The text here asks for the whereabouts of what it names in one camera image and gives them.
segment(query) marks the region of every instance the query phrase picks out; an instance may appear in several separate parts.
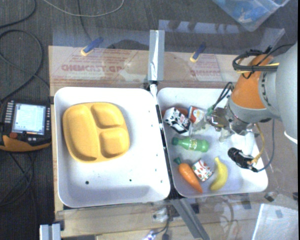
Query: yellow divided tray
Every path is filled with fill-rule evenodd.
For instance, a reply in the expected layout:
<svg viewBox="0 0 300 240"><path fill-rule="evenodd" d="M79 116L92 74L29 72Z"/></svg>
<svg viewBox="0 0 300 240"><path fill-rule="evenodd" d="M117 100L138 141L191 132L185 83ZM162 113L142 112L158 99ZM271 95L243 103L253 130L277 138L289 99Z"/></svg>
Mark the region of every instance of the yellow divided tray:
<svg viewBox="0 0 300 240"><path fill-rule="evenodd" d="M79 162L97 163L118 158L129 149L126 121L112 103L73 105L64 112L62 124L69 153Z"/></svg>

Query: green bottle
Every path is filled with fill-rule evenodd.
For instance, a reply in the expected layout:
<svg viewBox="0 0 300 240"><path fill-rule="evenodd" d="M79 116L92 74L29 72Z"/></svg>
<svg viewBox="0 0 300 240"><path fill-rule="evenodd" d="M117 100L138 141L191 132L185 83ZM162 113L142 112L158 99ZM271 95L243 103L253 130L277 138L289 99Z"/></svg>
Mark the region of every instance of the green bottle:
<svg viewBox="0 0 300 240"><path fill-rule="evenodd" d="M186 150L193 150L193 151L201 151L207 152L209 149L209 142L205 139L195 139L195 138L172 138L172 145L180 145Z"/></svg>

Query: yellow banana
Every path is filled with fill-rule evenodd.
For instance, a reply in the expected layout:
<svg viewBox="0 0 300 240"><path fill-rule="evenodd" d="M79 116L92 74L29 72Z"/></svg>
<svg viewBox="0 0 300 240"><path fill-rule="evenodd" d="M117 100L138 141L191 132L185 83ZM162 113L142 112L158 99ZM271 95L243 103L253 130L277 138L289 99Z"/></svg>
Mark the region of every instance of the yellow banana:
<svg viewBox="0 0 300 240"><path fill-rule="evenodd" d="M228 168L219 160L219 157L214 159L216 165L216 178L210 186L211 191L217 191L221 189L227 182L228 179Z"/></svg>

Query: blue clip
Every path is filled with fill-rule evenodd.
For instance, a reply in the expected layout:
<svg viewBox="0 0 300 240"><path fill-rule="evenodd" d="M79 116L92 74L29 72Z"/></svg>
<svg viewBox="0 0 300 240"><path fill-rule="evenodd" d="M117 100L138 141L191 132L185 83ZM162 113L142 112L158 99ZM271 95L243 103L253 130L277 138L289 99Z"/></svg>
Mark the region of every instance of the blue clip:
<svg viewBox="0 0 300 240"><path fill-rule="evenodd" d="M90 44L88 44L86 47L81 49L81 54L83 56L87 56L90 54L94 48L99 47L99 45L104 41L102 37L98 37L96 40L92 41Z"/></svg>
<svg viewBox="0 0 300 240"><path fill-rule="evenodd" d="M190 61L196 63L199 60L199 55L206 49L206 43L203 42L199 48L192 54Z"/></svg>

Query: toy carrot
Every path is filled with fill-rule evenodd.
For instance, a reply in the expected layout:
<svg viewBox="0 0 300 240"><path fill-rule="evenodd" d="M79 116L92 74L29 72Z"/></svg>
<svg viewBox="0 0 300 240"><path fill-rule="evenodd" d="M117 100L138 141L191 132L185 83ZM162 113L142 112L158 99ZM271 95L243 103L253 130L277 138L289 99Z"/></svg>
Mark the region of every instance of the toy carrot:
<svg viewBox="0 0 300 240"><path fill-rule="evenodd" d="M184 162L181 162L180 157L177 157L173 160L179 165L178 170L181 176L197 191L200 193L203 192L202 187L199 183L197 176L194 171L191 169L190 165Z"/></svg>

